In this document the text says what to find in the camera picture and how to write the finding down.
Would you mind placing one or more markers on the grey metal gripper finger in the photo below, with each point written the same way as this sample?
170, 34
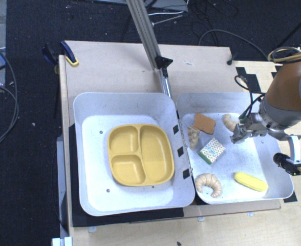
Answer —
238, 131
238, 139

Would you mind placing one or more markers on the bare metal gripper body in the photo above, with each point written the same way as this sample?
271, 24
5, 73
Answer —
254, 125

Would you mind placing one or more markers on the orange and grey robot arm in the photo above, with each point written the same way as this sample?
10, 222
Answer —
284, 91

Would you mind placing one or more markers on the small beige croissant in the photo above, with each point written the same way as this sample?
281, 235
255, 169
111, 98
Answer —
229, 123

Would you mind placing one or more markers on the white plastic tray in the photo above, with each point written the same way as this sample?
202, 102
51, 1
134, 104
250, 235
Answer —
94, 150
240, 158

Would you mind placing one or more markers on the white carton with coloured print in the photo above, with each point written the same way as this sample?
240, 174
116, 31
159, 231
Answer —
212, 151

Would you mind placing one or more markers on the brown toast slice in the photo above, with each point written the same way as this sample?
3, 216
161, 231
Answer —
204, 123

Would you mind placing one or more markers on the yellow corn cob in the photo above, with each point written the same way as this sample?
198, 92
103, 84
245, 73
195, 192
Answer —
250, 181

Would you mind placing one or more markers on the small beige pastry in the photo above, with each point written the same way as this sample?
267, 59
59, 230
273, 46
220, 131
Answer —
193, 136

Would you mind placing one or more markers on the large beige croissant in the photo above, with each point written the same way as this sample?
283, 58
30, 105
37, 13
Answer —
209, 181

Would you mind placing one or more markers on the yellow divided plate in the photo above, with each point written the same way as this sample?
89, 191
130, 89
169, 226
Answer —
153, 150

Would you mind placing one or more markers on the brown cardboard board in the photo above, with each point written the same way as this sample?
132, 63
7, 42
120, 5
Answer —
109, 68

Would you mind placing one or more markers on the black cylinder on white bracket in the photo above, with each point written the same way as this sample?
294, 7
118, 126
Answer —
284, 161

